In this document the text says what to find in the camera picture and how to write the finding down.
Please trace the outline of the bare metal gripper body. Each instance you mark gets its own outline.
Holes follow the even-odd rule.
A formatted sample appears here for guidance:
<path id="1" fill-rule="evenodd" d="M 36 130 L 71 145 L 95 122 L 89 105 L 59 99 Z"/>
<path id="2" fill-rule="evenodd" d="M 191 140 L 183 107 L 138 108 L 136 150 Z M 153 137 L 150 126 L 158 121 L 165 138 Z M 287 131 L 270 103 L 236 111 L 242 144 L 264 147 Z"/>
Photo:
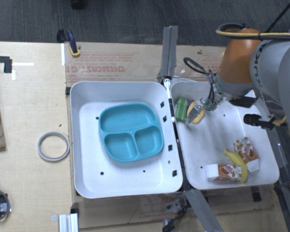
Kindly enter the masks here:
<path id="1" fill-rule="evenodd" d="M 217 89 L 216 85 L 210 85 L 208 96 L 205 99 L 199 99 L 196 105 L 192 106 L 189 117 L 197 117 L 204 111 L 214 111 L 225 99 L 221 89 Z"/>

